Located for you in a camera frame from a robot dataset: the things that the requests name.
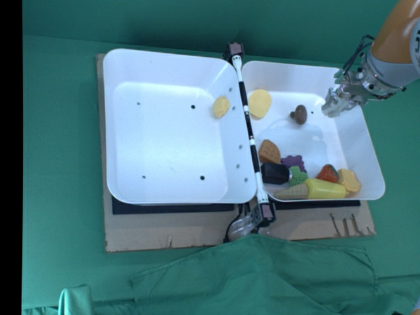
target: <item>green cloth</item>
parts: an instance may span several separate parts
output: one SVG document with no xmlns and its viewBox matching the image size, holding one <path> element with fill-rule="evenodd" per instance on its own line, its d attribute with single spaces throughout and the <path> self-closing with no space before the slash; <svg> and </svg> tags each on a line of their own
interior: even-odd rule
<svg viewBox="0 0 420 315">
<path fill-rule="evenodd" d="M 135 274 L 142 315 L 409 314 L 415 301 L 380 294 L 363 249 L 250 235 Z"/>
</svg>

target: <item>white plastic tray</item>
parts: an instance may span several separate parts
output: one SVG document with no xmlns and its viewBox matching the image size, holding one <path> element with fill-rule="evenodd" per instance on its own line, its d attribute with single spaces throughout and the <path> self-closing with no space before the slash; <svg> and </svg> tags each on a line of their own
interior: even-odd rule
<svg viewBox="0 0 420 315">
<path fill-rule="evenodd" d="M 217 58 L 116 49 L 104 57 L 106 174 L 133 204 L 243 203 L 255 174 L 234 68 Z M 218 96 L 230 102 L 213 114 Z"/>
<path fill-rule="evenodd" d="M 262 118 L 251 117 L 255 143 L 264 139 L 280 149 L 282 158 L 300 155 L 309 177 L 330 163 L 336 170 L 353 171 L 362 184 L 359 192 L 343 200 L 377 200 L 385 192 L 385 183 L 361 108 L 326 117 L 321 107 L 330 87 L 334 86 L 335 68 L 252 61 L 244 64 L 243 81 L 248 97 L 256 89 L 268 91 L 272 104 Z M 296 106 L 305 105 L 308 119 L 298 125 L 290 118 Z M 273 193 L 281 186 L 265 184 Z"/>
</svg>

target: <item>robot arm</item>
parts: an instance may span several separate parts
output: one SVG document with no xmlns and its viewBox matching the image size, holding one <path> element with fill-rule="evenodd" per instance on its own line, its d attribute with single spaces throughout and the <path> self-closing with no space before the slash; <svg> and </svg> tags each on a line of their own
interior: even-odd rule
<svg viewBox="0 0 420 315">
<path fill-rule="evenodd" d="M 330 88 L 322 106 L 328 117 L 383 100 L 420 78 L 420 0 L 399 0 L 377 37 L 364 36 L 343 69 L 335 74 L 336 88 Z M 358 55 L 362 63 L 350 68 Z"/>
</svg>

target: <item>red strawberry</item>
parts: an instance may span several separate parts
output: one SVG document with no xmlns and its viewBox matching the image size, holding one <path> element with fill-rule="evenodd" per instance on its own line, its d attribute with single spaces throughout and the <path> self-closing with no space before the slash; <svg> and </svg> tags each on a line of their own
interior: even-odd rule
<svg viewBox="0 0 420 315">
<path fill-rule="evenodd" d="M 316 178 L 332 183 L 337 183 L 339 180 L 339 174 L 332 165 L 327 164 L 322 167 L 319 174 L 316 175 Z"/>
</svg>

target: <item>brown mushroom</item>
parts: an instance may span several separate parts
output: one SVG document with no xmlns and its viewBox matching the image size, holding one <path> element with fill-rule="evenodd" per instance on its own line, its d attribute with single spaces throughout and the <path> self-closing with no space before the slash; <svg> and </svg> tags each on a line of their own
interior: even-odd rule
<svg viewBox="0 0 420 315">
<path fill-rule="evenodd" d="M 303 105 L 298 105 L 294 112 L 290 112 L 290 116 L 299 124 L 303 125 L 306 122 L 308 113 Z"/>
</svg>

